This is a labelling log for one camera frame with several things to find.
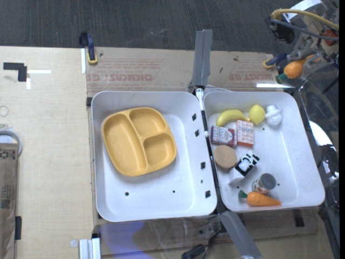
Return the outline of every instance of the gray ring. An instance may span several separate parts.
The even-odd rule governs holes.
[[[7,112],[4,115],[0,114],[0,116],[5,117],[5,116],[7,116],[7,114],[9,114],[9,108],[7,106],[0,106],[0,108],[2,108],[2,107],[6,108]]]
[[[0,129],[0,135],[9,135],[12,136],[14,139],[17,140],[19,147],[18,147],[18,156],[20,155],[20,153],[22,152],[22,141],[19,138],[19,136],[14,133],[13,131],[9,131],[8,129]]]

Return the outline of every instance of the yellow cable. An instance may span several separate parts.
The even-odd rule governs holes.
[[[292,10],[292,9],[278,9],[278,10],[275,10],[271,13],[271,18],[273,19],[277,19],[277,20],[280,20],[281,19],[281,15],[283,13],[297,13],[297,14],[300,14],[300,15],[306,15],[306,16],[310,16],[310,17],[313,17],[315,18],[316,20],[320,21],[320,22],[323,22],[325,23],[326,25],[334,28],[335,30],[338,30],[339,31],[339,25],[319,16],[319,15],[316,15],[312,12],[309,12],[309,11],[302,11],[302,10]]]

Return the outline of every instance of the toy banana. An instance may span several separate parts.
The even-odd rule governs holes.
[[[240,110],[226,110],[223,111],[216,120],[216,126],[223,126],[225,123],[231,120],[245,120],[249,121],[249,118],[244,116]]]

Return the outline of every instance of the brown round lid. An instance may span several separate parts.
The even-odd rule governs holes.
[[[216,147],[213,156],[217,166],[221,168],[230,169],[237,163],[236,152],[226,145]]]

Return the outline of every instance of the white plastic tray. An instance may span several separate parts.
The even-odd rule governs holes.
[[[318,206],[325,199],[325,190],[315,164],[301,115],[294,98],[283,92],[210,92],[204,97],[209,131],[215,125],[218,115],[228,109],[239,109],[248,116],[251,106],[275,105],[282,111],[283,120],[278,127],[272,127],[266,120],[254,126],[253,147],[237,146],[238,159],[248,149],[260,157],[257,165],[237,186],[229,186],[229,171],[217,169],[220,192],[225,206],[235,212],[253,212],[277,208],[298,208]],[[225,125],[234,128],[235,122]],[[281,201],[281,206],[251,207],[238,199],[242,189],[248,193],[251,183],[263,173],[271,173],[277,185],[270,196]]]
[[[115,112],[140,106],[153,107],[162,113],[175,138],[177,155],[159,171],[128,177],[113,167],[103,143],[101,125]],[[204,216],[214,211],[217,197],[196,97],[187,92],[105,91],[94,96],[91,109],[96,206],[105,220]]]

